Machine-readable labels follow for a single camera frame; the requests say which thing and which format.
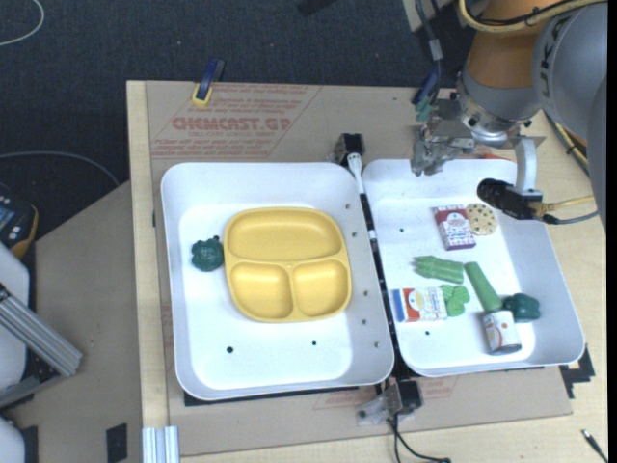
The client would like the beige dotted biscuit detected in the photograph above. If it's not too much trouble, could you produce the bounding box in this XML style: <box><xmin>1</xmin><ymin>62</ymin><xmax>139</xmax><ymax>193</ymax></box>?
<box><xmin>465</xmin><ymin>203</ymin><xmax>499</xmax><ymax>237</ymax></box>

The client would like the red and white carton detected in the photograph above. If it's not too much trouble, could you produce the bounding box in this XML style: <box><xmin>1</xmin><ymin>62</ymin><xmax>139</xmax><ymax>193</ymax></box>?
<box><xmin>432</xmin><ymin>204</ymin><xmax>478</xmax><ymax>252</ymax></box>

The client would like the green broccoli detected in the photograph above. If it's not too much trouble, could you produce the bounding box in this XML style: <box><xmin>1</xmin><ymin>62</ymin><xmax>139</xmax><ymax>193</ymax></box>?
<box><xmin>190</xmin><ymin>236</ymin><xmax>227</xmax><ymax>274</ymax></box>

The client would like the orange white and blue carton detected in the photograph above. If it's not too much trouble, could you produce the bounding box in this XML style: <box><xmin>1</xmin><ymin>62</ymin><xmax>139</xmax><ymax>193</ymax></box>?
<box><xmin>389</xmin><ymin>286</ymin><xmax>449</xmax><ymax>324</ymax></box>

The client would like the black cylinder on white bracket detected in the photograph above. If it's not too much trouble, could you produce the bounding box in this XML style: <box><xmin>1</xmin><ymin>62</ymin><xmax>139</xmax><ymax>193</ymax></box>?
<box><xmin>476</xmin><ymin>135</ymin><xmax>547</xmax><ymax>222</ymax></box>

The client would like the small white and orange can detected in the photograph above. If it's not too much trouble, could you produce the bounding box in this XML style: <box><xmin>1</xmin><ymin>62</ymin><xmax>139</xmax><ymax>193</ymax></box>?
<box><xmin>481</xmin><ymin>308</ymin><xmax>523</xmax><ymax>357</ymax></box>

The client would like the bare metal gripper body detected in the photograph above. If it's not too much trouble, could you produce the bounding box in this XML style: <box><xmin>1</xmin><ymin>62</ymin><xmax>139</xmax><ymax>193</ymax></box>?
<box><xmin>413</xmin><ymin>97</ymin><xmax>523</xmax><ymax>158</ymax></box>

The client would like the green bell pepper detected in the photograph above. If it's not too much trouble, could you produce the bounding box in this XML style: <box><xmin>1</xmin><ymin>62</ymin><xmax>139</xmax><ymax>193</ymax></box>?
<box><xmin>501</xmin><ymin>292</ymin><xmax>541</xmax><ymax>324</ymax></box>

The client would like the light green lettuce leaf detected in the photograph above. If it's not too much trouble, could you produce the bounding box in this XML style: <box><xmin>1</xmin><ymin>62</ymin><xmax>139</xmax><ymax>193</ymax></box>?
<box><xmin>440</xmin><ymin>284</ymin><xmax>472</xmax><ymax>318</ymax></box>

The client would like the green asparagus bunch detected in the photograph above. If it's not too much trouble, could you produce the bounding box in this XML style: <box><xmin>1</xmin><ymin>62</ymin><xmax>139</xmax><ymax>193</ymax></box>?
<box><xmin>413</xmin><ymin>255</ymin><xmax>467</xmax><ymax>286</ymax></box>

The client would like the yellow divided plate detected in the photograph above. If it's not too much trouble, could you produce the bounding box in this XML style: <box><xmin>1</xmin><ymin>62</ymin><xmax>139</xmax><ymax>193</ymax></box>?
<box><xmin>223</xmin><ymin>206</ymin><xmax>352</xmax><ymax>324</ymax></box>

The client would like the green cucumber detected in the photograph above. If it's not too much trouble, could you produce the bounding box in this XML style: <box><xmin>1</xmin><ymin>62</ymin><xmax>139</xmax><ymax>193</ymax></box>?
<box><xmin>463</xmin><ymin>260</ymin><xmax>504</xmax><ymax>313</ymax></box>

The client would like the white plastic tray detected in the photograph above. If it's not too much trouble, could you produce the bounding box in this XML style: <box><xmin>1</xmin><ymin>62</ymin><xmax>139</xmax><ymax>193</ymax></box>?
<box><xmin>361</xmin><ymin>158</ymin><xmax>586</xmax><ymax>378</ymax></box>
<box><xmin>160</xmin><ymin>161</ymin><xmax>396</xmax><ymax>401</ymax></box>

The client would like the brown cardboard board red print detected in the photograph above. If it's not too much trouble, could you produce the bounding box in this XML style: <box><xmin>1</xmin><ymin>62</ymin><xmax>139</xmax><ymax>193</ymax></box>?
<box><xmin>144</xmin><ymin>80</ymin><xmax>575</xmax><ymax>457</ymax></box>

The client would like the thin black and white rod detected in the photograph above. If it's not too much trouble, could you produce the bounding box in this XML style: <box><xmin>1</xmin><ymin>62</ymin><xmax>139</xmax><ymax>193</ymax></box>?
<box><xmin>347</xmin><ymin>153</ymin><xmax>402</xmax><ymax>386</ymax></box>

